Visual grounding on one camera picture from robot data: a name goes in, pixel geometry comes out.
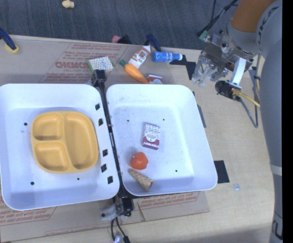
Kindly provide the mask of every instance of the table surface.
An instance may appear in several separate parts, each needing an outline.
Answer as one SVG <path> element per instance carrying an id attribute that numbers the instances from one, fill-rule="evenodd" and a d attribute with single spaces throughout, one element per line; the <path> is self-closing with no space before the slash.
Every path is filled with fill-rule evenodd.
<path id="1" fill-rule="evenodd" d="M 13 38 L 16 41 L 21 39 L 19 36 Z M 57 41 L 42 40 L 52 43 Z M 129 46 L 131 50 L 138 47 Z M 190 62 L 197 62 L 200 54 L 198 50 L 176 48 L 163 48 L 163 50 L 182 53 Z M 32 54 L 36 55 L 38 60 L 42 60 L 35 51 Z M 125 51 L 123 58 L 129 60 L 130 55 L 130 52 Z M 8 81 L 10 78 L 8 72 L 13 71 L 13 63 L 19 59 L 17 56 L 7 55 L 4 60 L 10 63 L 10 69 L 4 69 L 4 74 L 0 73 L 0 86 Z M 35 70 L 25 65 L 17 72 L 17 80 L 26 78 L 26 75 L 28 78 L 35 75 Z M 119 71 L 121 68 L 117 61 L 106 82 L 107 87 L 115 83 L 136 83 L 124 71 Z M 256 129 L 240 103 L 217 95 L 215 83 L 210 80 L 206 81 L 205 87 L 193 84 L 188 78 L 185 66 L 154 63 L 148 58 L 140 71 L 145 75 L 157 73 L 164 77 L 166 84 L 184 85 L 194 92 L 204 117 L 205 132 L 213 159 L 224 161 L 230 182 L 217 184 L 214 189 L 205 192 L 210 209 L 207 213 L 122 225 L 121 228 L 130 241 L 266 243 L 271 230 L 274 187 L 260 113 L 259 127 Z M 240 85 L 244 93 L 253 97 L 253 83 L 248 73 L 243 75 Z M 246 99 L 244 101 L 254 116 L 254 105 Z M 235 185 L 239 186 L 239 190 L 235 190 Z M 18 242 L 39 243 L 46 240 L 42 237 Z M 113 241 L 108 227 L 50 236 L 49 242 L 110 243 Z"/>

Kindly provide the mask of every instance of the pink object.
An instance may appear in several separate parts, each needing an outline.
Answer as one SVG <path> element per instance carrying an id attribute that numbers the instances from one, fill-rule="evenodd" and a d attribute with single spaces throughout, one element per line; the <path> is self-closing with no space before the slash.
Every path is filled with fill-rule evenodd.
<path id="1" fill-rule="evenodd" d="M 146 124 L 143 137 L 143 147 L 157 150 L 160 144 L 160 127 Z"/>
<path id="2" fill-rule="evenodd" d="M 121 39 L 121 37 L 119 37 L 119 36 L 114 36 L 112 39 L 111 39 L 111 42 L 112 43 L 118 43 L 118 41 Z"/>

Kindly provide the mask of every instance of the red tomato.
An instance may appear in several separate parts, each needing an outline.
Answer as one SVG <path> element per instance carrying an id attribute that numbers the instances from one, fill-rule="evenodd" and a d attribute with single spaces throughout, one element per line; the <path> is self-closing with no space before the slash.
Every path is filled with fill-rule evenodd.
<path id="1" fill-rule="evenodd" d="M 132 156 L 130 165 L 134 169 L 146 169 L 148 164 L 148 159 L 143 152 L 137 152 L 135 155 Z"/>

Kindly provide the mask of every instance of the blue bottle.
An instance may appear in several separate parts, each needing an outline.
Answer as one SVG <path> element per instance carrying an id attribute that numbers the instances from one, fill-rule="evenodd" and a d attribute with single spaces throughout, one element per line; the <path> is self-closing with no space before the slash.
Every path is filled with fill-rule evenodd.
<path id="1" fill-rule="evenodd" d="M 174 54 L 167 51 L 154 51 L 152 53 L 154 62 L 172 62 L 173 60 L 182 60 L 182 54 Z"/>

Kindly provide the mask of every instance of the dark gray floor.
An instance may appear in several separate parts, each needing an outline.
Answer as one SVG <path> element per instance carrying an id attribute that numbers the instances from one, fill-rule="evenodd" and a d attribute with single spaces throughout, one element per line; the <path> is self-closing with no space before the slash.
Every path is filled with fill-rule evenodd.
<path id="1" fill-rule="evenodd" d="M 196 35 L 209 22 L 214 0 L 0 0 L 0 27 L 9 34 L 111 42 L 127 34 L 143 44 L 151 33 L 162 47 L 203 49 Z M 215 15 L 232 0 L 217 0 Z M 225 29 L 234 8 L 210 33 Z"/>

